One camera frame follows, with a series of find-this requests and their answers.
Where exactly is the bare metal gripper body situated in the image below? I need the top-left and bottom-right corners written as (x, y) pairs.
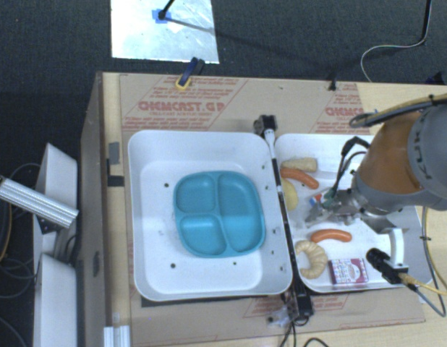
top-left (324, 189), bottom-right (371, 224)

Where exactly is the orange toy sausage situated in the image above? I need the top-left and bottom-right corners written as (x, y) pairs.
top-left (310, 228), bottom-right (353, 244)
top-left (280, 167), bottom-right (320, 190)

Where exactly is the yellow toy potato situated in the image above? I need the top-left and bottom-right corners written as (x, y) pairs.
top-left (280, 178), bottom-right (300, 211)

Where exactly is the white plastic tray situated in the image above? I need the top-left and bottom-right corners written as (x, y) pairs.
top-left (127, 129), bottom-right (294, 302)
top-left (273, 132), bottom-right (433, 294)

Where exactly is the thin black and white rod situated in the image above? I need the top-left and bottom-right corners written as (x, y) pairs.
top-left (265, 128), bottom-right (301, 296)

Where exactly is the pale toy croissant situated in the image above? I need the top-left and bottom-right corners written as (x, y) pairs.
top-left (294, 239), bottom-right (329, 280)

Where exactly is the pink printed carton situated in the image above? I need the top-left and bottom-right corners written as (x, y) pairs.
top-left (327, 257), bottom-right (370, 286)

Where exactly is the pale toy bread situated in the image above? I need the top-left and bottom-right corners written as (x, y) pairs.
top-left (281, 157), bottom-right (318, 174)

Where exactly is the blue divided plate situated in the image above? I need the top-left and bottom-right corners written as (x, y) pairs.
top-left (172, 171), bottom-right (267, 258)

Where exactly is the brown cardboard board red print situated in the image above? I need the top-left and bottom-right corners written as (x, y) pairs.
top-left (119, 73), bottom-right (426, 338)

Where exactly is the black cylinder on white bracket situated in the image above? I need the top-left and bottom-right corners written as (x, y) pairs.
top-left (365, 227), bottom-right (411, 286)

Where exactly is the black block with thin wires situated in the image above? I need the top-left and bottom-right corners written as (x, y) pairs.
top-left (286, 290), bottom-right (315, 320)
top-left (253, 114), bottom-right (279, 135)

